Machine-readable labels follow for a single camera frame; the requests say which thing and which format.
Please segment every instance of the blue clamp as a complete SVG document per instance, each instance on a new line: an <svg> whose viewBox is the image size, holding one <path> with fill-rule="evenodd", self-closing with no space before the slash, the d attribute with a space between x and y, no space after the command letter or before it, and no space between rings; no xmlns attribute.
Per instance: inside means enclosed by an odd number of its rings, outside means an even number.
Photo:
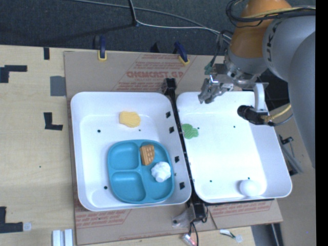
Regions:
<svg viewBox="0 0 328 246"><path fill-rule="evenodd" d="M183 63L183 65L188 65L189 64L189 59L188 59L188 56L187 56L187 52L185 50L185 48L183 47L182 44L179 43L179 41L176 41L174 43L174 51L173 53L175 54L176 52L179 53L179 57L178 59L181 61L181 63Z"/></svg>
<svg viewBox="0 0 328 246"><path fill-rule="evenodd" d="M98 60L99 61L106 61L107 60L107 54L106 54L106 43L105 43L105 37L103 35L100 36L100 49L98 50Z"/></svg>

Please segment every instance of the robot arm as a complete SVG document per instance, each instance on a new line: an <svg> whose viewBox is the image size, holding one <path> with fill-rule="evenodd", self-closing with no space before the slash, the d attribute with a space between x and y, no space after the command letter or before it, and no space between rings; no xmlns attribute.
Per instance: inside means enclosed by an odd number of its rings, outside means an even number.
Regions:
<svg viewBox="0 0 328 246"><path fill-rule="evenodd" d="M238 114L264 124L265 85L256 80L269 69L288 83L294 119L315 168L315 8L292 8L285 0L250 0L240 17L232 15L231 4L227 15L238 22L236 30L224 63L213 66L204 80L199 101L210 103L234 85L253 89L255 107L241 106Z"/></svg>

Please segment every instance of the cardboard sheet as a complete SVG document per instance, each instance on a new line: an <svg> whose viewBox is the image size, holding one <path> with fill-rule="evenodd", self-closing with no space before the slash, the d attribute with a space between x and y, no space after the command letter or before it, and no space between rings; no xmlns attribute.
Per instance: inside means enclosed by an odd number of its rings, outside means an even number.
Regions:
<svg viewBox="0 0 328 246"><path fill-rule="evenodd" d="M74 192L76 241L78 245L185 233L189 228L172 227L171 219L186 205L162 206L120 211L91 212L81 206L77 197L74 144L71 127L71 98L84 91L161 92L165 78L176 78L176 94L200 91L204 67L212 56L189 55L184 66L174 54L107 52L100 62L97 52L65 52L68 123ZM217 57L217 63L223 57ZM206 223L197 230L215 230L281 222L276 200L209 206Z"/></svg>

